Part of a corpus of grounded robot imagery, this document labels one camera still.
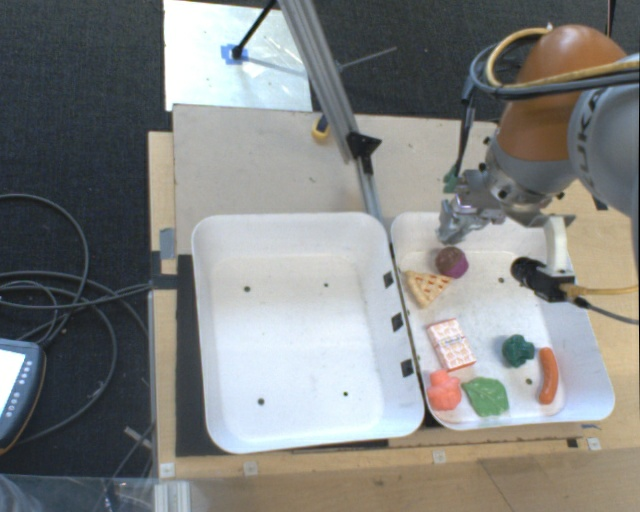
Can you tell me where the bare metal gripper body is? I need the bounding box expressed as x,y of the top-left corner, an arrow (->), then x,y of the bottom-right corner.
451,167 -> 554,227

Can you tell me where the brown and purple cupcake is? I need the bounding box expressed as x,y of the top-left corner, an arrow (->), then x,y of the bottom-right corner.
434,245 -> 470,279

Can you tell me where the yellow pizza slice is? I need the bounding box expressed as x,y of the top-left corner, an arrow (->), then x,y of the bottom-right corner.
402,269 -> 453,309

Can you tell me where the white plastic tray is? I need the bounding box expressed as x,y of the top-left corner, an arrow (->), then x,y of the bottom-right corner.
389,210 -> 616,432
191,211 -> 427,455

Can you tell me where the pink carton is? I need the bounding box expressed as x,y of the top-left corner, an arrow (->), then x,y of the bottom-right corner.
426,317 -> 478,373

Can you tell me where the green broccoli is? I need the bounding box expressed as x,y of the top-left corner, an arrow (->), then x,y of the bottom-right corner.
501,333 -> 537,369

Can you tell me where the orange sausage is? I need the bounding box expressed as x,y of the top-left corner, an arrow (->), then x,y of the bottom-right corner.
537,346 -> 560,406

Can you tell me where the orange lumpy toy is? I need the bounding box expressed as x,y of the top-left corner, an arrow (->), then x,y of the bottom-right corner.
426,368 -> 462,413

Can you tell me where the green leaf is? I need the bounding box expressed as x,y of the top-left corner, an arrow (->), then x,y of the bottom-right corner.
460,376 -> 511,418

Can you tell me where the pale flat board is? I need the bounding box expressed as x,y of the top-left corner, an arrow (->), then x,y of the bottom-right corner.
172,103 -> 587,450

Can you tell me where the black cylinder on white bracket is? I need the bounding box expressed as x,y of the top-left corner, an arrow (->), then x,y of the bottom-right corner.
509,214 -> 577,304

